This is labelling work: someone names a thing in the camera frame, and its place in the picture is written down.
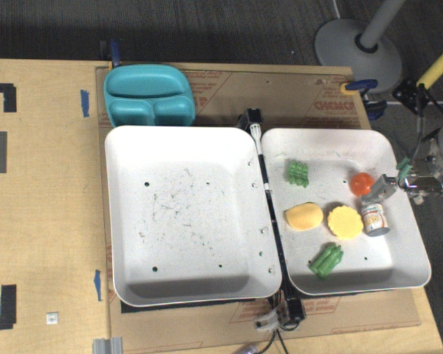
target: orange toy fruit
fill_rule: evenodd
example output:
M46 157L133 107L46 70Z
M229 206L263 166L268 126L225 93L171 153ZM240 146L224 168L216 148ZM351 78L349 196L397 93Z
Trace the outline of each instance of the orange toy fruit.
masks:
M374 185L374 178L367 173L358 173L351 180L351 191L358 197L369 194L371 186Z

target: gray floor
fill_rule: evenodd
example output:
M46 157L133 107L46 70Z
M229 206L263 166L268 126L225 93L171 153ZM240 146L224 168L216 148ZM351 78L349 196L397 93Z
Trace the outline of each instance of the gray floor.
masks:
M382 1L337 5L342 18L368 21ZM332 0L0 0L0 58L98 59L99 41L118 38L123 60L317 65L315 33L335 17ZM417 79L443 52L443 0L407 0L386 35L401 53L403 77ZM443 77L431 92L443 101ZM430 131L442 125L436 109L426 115ZM399 143L413 144L415 117L402 106L372 124L398 156ZM443 338L443 198L414 210Z

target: green plastic corn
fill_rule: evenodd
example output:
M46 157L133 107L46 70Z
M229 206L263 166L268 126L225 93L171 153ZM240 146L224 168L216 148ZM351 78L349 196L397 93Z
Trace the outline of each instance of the green plastic corn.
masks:
M287 170L287 176L290 184L297 186L309 186L309 166L302 162L292 161Z

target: white tray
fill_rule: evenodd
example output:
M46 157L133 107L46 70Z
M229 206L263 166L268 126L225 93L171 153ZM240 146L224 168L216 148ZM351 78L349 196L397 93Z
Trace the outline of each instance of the white tray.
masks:
M127 304L273 295L281 269L251 137L122 126L106 138L114 288Z
M262 146L287 268L299 291L326 295L414 288L430 280L427 252L410 201L401 190L383 203L391 228L384 236L363 233L353 240L338 240L325 221L316 229L299 232L284 218L286 210L306 202L318 204L325 218L340 204L359 210L359 198L349 187L354 174L367 172L375 178L397 174L394 152L383 135L359 130L274 129L263 135ZM291 160L308 164L307 188L287 181ZM327 280L319 280L308 264L327 243L343 247L343 260Z

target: teal plastic tray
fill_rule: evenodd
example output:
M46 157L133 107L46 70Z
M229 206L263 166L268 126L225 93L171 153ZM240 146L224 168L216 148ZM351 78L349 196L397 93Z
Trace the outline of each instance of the teal plastic tray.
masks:
M103 85L106 110L114 127L190 126L195 104L187 78L162 64L112 69Z

